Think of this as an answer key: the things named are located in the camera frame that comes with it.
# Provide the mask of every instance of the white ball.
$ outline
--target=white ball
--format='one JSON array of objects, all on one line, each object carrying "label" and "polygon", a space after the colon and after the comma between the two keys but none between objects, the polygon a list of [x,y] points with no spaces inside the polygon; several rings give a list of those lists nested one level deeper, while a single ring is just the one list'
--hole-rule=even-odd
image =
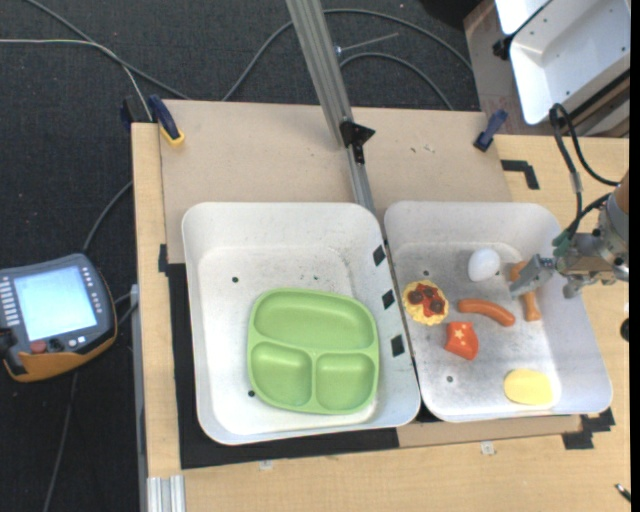
[{"label": "white ball", "polygon": [[469,279],[486,281],[500,270],[500,255],[489,247],[477,249],[469,258]]}]

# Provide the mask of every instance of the black surface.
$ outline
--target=black surface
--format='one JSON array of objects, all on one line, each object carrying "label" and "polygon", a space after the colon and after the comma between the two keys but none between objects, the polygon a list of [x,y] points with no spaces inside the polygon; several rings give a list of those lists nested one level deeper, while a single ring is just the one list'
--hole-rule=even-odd
[{"label": "black surface", "polygon": [[[266,38],[289,21],[284,0],[42,1],[123,59],[194,99],[222,98]],[[418,0],[325,0],[323,6],[406,19],[468,55],[461,20],[469,6],[440,1],[445,3],[446,22],[425,8],[431,3]],[[471,72],[429,38],[365,15],[332,15],[329,27],[342,47],[398,32],[351,53],[405,59],[428,74],[456,110],[478,110]],[[77,38],[25,0],[0,0],[0,37]],[[356,60],[344,68],[344,77],[353,105],[444,108],[417,75],[388,61]],[[139,84],[145,96],[171,97],[145,80]],[[104,206],[131,179],[129,138],[119,108],[132,95],[120,66],[95,49],[0,43],[0,268],[82,247]],[[293,31],[278,38],[231,99],[317,104]],[[114,296],[130,290],[136,281],[130,195],[106,219],[89,255]],[[125,326],[114,347],[80,370],[52,512],[138,508],[130,342]],[[19,384],[0,371],[3,512],[42,509],[70,384],[70,375]]]},{"label": "black surface", "polygon": [[209,438],[200,427],[196,413],[186,267],[174,264],[169,265],[168,270],[180,430],[180,460],[184,469],[270,459],[389,450],[399,446],[395,429],[344,432],[239,446],[226,446]]}]

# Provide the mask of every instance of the blue clamp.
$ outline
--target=blue clamp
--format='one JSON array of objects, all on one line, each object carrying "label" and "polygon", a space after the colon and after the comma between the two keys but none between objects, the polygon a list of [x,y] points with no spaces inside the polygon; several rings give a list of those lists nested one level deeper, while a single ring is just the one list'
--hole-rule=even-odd
[{"label": "blue clamp", "polygon": [[477,147],[480,151],[486,151],[491,146],[493,142],[493,136],[500,129],[503,123],[506,121],[507,114],[504,110],[497,110],[489,119],[489,124],[487,125],[487,129],[483,131],[478,138],[473,143],[475,147]]},{"label": "blue clamp", "polygon": [[171,146],[179,146],[184,141],[184,133],[180,131],[171,112],[156,94],[149,96],[147,100],[149,108],[155,120],[160,123],[160,133]]}]

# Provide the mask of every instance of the divided green plate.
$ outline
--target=divided green plate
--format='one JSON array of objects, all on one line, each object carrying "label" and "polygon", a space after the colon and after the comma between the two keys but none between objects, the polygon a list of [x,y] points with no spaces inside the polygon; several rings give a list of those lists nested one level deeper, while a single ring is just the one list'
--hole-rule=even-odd
[{"label": "divided green plate", "polygon": [[369,310],[336,293],[277,288],[249,320],[247,360],[256,394],[292,411],[349,414],[378,386],[378,330]]}]

